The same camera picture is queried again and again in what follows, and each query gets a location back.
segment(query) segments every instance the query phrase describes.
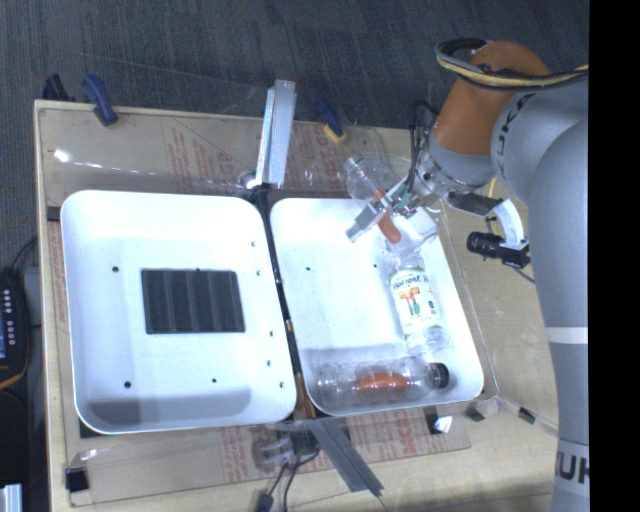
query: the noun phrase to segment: black rectangular vent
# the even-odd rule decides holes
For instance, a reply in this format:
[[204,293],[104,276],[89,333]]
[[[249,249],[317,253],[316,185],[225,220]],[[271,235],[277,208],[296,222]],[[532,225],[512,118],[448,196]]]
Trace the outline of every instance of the black rectangular vent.
[[142,270],[148,334],[244,332],[238,277],[230,270]]

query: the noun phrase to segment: bottle label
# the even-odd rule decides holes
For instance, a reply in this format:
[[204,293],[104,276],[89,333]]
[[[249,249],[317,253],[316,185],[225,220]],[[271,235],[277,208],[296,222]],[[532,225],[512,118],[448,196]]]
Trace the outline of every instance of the bottle label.
[[391,277],[389,284],[405,338],[440,326],[435,297],[422,270],[400,270]]

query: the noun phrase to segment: white tray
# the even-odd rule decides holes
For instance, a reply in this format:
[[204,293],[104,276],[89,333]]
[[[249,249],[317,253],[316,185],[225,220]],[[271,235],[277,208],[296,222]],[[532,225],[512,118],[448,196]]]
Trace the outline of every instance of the white tray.
[[345,234],[360,209],[350,199],[286,198],[271,210],[280,274],[311,400],[331,415],[472,400],[483,387],[482,368],[438,237],[422,246],[422,256],[452,339],[448,348],[433,354],[434,361],[447,365],[449,385],[419,401],[392,406],[336,408],[321,400],[314,382],[319,365],[376,362],[407,355],[388,285],[380,272],[382,235],[374,228],[351,243]]
[[[291,413],[286,332],[250,203],[81,191],[64,202],[61,222],[74,398],[90,428],[217,427]],[[245,332],[147,334],[141,270],[196,268],[237,273]]]

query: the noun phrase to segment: table surface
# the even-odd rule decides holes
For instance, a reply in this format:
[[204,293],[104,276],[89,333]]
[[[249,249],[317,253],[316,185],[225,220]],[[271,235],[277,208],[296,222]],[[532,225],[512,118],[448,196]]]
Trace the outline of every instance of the table surface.
[[[51,509],[211,510],[215,504],[220,510],[253,510],[257,493],[268,489],[273,478],[117,501],[109,501],[109,493],[95,487],[73,493],[73,499],[65,489],[65,468],[73,463],[76,446],[70,441],[68,422],[65,425],[73,400],[68,367],[62,363],[69,356],[67,344],[61,341],[68,339],[68,332],[61,328],[65,325],[61,317],[66,320],[60,296],[64,287],[56,276],[64,275],[64,269],[57,268],[59,229],[48,220],[51,207],[85,188],[172,193],[228,189],[240,173],[252,168],[259,145],[259,119],[134,108],[116,108],[116,112],[120,132],[99,125],[90,105],[38,100],[34,108]],[[349,153],[406,158],[409,152],[404,130],[352,127],[347,144],[330,150],[321,125],[295,125],[291,158],[303,170],[294,183],[299,189],[343,189],[339,163]],[[157,169],[170,172],[150,179]],[[207,182],[206,176],[214,179]],[[204,192],[203,183],[209,187]],[[505,197],[499,184],[491,192]],[[526,208],[517,206],[526,227]],[[445,228],[440,236],[451,249],[450,264],[460,274],[458,291],[470,308],[468,321],[490,388],[487,400],[478,404],[484,407],[485,419],[453,415],[455,429],[468,439],[462,449],[372,462],[371,469],[384,486],[382,501],[388,510],[474,511],[487,510],[488,503],[494,507],[491,510],[546,510],[553,481],[557,401],[535,287],[499,263],[482,261],[464,250],[467,234],[484,230],[482,219],[445,205],[436,215]],[[533,425],[518,417],[520,407],[534,414]],[[118,449],[117,443],[94,441],[98,451]],[[166,437],[155,441],[165,442]],[[90,459],[95,454],[85,455]],[[134,485],[145,485],[144,474],[129,478]],[[276,492],[277,502],[281,494]],[[384,510],[370,493],[350,493],[333,469],[296,476],[288,502],[295,510],[305,511]]]

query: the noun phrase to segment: blue clamp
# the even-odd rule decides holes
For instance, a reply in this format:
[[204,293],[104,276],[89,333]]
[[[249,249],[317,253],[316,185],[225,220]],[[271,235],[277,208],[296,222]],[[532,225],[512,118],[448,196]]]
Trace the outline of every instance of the blue clamp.
[[330,132],[325,130],[327,135],[331,136],[331,138],[336,142],[342,141],[346,137],[346,133],[342,130],[342,124],[340,123],[335,110],[331,108],[331,105],[326,101],[316,100],[313,106],[322,116],[323,121],[327,123],[327,128],[330,130]]
[[99,76],[93,74],[85,76],[82,79],[82,90],[91,103],[96,105],[93,112],[104,126],[109,126],[118,120],[118,116],[111,108],[111,100],[109,100],[104,82]]

